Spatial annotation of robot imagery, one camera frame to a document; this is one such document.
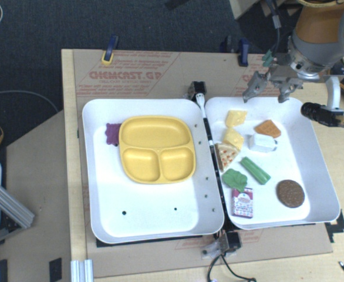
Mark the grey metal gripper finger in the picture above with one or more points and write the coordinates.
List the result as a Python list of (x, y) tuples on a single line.
[(286, 93), (252, 88)]

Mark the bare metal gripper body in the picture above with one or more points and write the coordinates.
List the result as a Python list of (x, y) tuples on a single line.
[(289, 69)]

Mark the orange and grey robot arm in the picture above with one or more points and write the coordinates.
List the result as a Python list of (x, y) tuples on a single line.
[(318, 16)]

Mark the yellow cheese wedge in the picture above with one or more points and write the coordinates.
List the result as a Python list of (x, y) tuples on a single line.
[(236, 118), (233, 139)]

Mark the orange biscuit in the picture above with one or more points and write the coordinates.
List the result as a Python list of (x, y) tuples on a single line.
[(268, 128)]

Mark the white bottle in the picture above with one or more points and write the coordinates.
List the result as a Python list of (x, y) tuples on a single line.
[(261, 142)]

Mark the thin black and white rod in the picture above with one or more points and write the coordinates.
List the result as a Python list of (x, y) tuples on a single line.
[(207, 131)]

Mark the pizza slice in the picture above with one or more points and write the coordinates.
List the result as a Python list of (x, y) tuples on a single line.
[(226, 156)]

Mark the white plastic tray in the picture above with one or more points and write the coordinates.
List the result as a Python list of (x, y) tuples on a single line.
[(148, 204), (307, 163)]

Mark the green celery stick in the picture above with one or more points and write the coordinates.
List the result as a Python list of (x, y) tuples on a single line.
[(255, 170)]

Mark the brown cardboard board red print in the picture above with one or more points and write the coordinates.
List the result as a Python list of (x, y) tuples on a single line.
[(166, 69)]

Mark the green lettuce leaf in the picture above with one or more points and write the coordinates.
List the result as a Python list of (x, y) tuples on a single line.
[(234, 179)]

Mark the brown round patty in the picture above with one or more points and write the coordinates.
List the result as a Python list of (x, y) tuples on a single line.
[(290, 193)]

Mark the yellow divided plate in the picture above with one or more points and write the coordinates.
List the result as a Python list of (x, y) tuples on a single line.
[(157, 148)]

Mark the red and white carton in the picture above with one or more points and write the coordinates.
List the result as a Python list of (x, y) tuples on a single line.
[(242, 203)]

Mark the purple grapes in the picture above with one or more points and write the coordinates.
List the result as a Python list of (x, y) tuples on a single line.
[(111, 134)]

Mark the black cylinder on white bracket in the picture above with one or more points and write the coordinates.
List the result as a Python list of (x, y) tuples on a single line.
[(324, 110)]

